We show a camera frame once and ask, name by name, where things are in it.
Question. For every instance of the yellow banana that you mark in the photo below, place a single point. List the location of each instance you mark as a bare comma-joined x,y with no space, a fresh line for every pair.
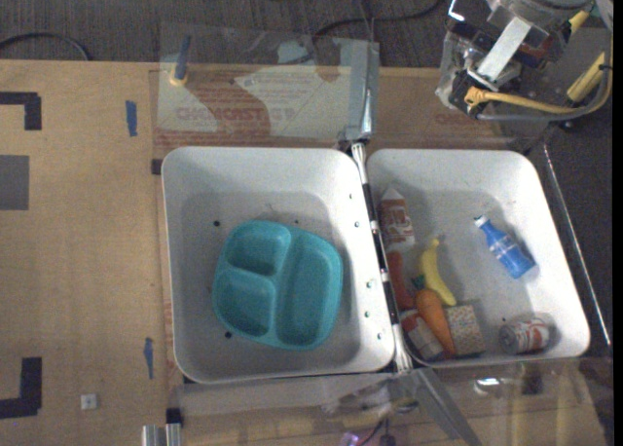
430,271

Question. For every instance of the red and white small bottle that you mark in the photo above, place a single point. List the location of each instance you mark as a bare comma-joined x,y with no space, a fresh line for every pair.
421,334

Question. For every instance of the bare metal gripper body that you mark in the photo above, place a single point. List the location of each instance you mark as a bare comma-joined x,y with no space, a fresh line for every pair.
540,37

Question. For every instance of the orange and white carton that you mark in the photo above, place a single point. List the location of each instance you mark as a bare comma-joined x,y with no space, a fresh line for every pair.
396,222

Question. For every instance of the red and white can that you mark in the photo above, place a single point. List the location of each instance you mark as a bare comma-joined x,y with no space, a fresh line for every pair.
525,336

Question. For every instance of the white plastic tray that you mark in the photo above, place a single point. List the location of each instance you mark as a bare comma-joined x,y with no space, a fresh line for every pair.
204,181
462,181

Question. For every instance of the red-brown sausage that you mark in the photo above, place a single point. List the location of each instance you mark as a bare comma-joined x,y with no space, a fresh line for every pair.
399,278

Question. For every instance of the blue plastic bottle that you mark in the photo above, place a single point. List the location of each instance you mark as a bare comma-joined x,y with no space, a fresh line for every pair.
508,249

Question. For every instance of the orange carrot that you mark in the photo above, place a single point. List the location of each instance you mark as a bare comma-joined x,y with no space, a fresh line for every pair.
434,317

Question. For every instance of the teal divided plate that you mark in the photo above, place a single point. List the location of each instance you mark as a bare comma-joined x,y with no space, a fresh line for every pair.
306,288

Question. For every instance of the brown cardboard board, red print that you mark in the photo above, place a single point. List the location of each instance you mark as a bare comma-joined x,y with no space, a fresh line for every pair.
414,108

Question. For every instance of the pale patterned box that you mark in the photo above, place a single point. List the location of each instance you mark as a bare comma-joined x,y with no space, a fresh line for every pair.
466,329

